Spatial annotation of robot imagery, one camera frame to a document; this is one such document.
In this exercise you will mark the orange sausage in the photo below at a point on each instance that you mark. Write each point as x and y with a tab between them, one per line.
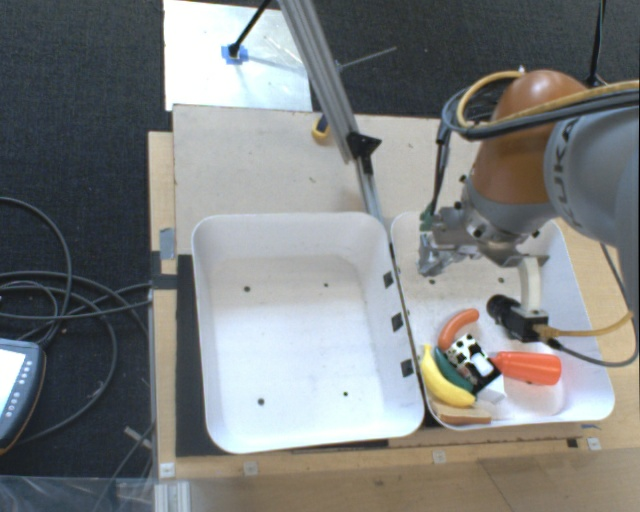
452	326

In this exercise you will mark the black and white carton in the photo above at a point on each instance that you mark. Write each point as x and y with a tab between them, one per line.
470	350

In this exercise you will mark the yellow banana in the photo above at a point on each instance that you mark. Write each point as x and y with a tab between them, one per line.
442	385

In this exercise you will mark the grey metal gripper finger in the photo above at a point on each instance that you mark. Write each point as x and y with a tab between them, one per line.
445	262
426	257

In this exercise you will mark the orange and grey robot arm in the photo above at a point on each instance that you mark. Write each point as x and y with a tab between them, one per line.
515	150

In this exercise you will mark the dark green toy vegetable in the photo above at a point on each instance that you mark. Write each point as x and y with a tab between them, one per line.
447	367

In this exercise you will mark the thin black rod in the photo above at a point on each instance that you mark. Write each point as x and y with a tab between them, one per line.
406	320

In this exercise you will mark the brown bread slice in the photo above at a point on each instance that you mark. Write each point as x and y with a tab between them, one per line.
462	416

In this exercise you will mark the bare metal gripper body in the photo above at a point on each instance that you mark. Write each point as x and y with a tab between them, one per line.
457	232

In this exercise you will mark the white plastic tray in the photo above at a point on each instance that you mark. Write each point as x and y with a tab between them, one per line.
575	380
300	340

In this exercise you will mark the black cylinder on white bracket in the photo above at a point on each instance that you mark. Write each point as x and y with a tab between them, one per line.
520	320

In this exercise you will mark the orange bottle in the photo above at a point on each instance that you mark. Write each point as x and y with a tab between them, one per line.
530	367

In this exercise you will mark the pale wood board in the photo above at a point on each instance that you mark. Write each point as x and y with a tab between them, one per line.
260	165

